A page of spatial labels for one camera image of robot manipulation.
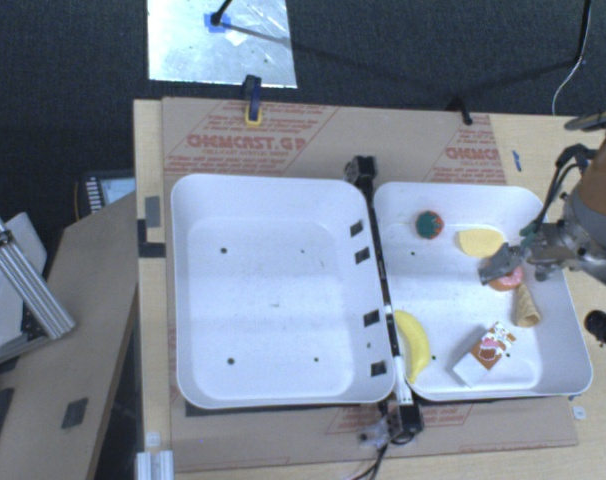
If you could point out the thin black and white rod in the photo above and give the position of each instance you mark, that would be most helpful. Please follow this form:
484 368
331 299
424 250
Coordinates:
381 268

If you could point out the yellow flat slice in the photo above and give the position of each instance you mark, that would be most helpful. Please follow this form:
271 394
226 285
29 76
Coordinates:
478 243

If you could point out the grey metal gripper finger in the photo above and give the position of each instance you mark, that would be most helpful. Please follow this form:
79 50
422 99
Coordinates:
508 254
492 271

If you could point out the white and brown carton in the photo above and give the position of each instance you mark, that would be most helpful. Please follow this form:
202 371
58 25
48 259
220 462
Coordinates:
483 355

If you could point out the brown cardboard board red print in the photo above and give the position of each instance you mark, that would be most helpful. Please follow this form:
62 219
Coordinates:
303 138

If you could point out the tan ice cream cone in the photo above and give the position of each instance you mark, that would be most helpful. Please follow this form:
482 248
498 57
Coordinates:
525 308

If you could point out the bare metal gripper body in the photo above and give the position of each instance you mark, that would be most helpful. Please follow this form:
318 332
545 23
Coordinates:
558 253

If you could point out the yellow banana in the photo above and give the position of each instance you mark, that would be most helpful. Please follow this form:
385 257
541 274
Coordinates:
416 343

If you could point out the white plastic tray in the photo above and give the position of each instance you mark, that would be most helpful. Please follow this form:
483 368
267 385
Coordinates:
273 298
448 293

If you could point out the pink doughnut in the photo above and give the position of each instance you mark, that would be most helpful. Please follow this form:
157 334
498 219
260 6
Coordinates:
510 282

